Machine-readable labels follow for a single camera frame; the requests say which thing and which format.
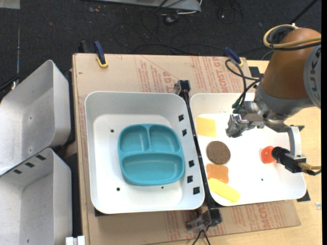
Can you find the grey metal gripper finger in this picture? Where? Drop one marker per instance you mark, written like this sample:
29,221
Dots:
236,119
233,131

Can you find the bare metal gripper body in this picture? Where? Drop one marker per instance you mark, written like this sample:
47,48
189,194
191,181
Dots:
253,117

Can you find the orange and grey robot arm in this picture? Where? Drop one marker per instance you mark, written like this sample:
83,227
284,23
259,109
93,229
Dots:
286,70

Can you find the brown round patty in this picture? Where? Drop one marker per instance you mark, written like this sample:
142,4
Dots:
218,152

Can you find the yellow cheese slice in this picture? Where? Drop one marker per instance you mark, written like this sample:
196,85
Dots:
205,126

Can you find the thin black rod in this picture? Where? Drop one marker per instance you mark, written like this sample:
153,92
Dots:
198,147

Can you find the red tomato slice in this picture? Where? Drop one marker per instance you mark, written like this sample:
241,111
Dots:
267,155

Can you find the orange bread slice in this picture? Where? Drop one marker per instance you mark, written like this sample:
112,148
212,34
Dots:
217,173

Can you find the white plastic tray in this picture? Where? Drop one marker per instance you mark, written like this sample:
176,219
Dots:
255,177
107,162

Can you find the yellow oblong toy food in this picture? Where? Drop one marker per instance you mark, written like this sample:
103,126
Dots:
224,191

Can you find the blue divided plate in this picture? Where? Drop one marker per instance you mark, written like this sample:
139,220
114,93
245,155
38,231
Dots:
150,166

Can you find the brown cardboard board, red print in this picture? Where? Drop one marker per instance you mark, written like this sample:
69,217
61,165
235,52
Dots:
143,70

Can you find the black cylinder on white bracket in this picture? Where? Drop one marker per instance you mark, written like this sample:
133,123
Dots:
287,159

